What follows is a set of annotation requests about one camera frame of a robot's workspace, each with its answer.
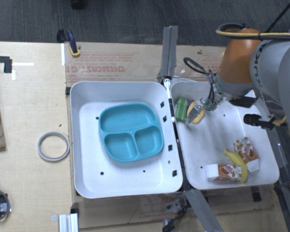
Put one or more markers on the orange and white carton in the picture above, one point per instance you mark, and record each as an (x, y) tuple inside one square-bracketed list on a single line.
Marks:
[(247, 151), (224, 171)]

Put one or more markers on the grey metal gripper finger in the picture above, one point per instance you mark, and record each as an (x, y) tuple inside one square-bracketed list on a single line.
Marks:
[(195, 117), (188, 119)]

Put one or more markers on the small yellow banana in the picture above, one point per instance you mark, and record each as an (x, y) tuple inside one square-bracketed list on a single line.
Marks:
[(201, 117)]

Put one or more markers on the blue divided plate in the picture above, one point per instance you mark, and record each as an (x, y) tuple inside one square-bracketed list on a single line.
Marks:
[(128, 120)]

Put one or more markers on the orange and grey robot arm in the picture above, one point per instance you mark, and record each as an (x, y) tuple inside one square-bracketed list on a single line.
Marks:
[(239, 57)]

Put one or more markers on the green plastic bottle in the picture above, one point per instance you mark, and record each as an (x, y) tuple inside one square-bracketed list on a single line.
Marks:
[(181, 109)]

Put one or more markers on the white tape roll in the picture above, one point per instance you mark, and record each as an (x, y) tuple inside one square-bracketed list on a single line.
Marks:
[(41, 153)]

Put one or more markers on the black cylinder on white bracket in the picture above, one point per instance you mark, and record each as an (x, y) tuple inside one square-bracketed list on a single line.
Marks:
[(252, 120)]

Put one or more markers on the black caster wheel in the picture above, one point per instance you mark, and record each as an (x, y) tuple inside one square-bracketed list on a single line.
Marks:
[(77, 2)]

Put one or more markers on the white plastic tray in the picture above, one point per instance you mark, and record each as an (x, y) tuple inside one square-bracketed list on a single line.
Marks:
[(125, 180), (215, 141)]

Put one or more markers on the purple grapes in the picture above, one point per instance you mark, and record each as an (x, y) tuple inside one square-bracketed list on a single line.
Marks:
[(190, 102)]

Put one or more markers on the long yellow banana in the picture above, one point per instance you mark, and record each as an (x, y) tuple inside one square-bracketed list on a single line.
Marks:
[(240, 163)]

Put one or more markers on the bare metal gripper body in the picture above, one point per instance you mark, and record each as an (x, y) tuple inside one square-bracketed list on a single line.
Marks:
[(218, 96)]

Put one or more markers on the brown cardboard board red print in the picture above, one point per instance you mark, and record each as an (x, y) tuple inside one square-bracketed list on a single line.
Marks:
[(135, 64)]

